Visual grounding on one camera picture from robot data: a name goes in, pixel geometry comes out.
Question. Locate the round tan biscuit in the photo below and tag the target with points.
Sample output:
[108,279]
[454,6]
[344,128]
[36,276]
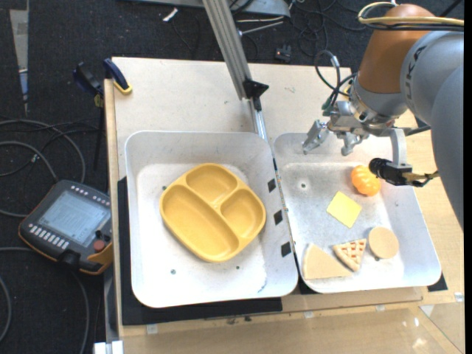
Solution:
[383,242]

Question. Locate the toy pizza slice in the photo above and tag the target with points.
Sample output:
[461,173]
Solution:
[350,253]

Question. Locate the yellow divided plate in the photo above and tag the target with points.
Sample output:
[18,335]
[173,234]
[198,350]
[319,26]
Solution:
[212,212]

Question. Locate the black cylinder on white bracket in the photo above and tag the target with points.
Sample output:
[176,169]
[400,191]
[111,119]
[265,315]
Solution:
[392,164]

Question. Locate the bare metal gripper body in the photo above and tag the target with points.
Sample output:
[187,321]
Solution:
[348,118]

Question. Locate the tan triangular bread slice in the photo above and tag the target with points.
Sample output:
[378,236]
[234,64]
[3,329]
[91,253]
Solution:
[322,264]

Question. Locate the pale wood board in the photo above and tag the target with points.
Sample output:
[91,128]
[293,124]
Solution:
[236,183]

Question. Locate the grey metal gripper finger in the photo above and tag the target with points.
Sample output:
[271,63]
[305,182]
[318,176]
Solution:
[313,138]
[349,144]

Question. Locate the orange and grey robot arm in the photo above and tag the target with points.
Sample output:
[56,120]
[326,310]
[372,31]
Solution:
[424,72]

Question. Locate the white plastic tray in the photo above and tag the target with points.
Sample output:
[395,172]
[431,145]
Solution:
[354,216]
[206,216]

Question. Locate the yellow cheese slice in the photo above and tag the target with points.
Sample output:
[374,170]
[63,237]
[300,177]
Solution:
[344,209]

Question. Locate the orange toy pumpkin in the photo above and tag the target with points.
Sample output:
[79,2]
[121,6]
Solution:
[365,181]

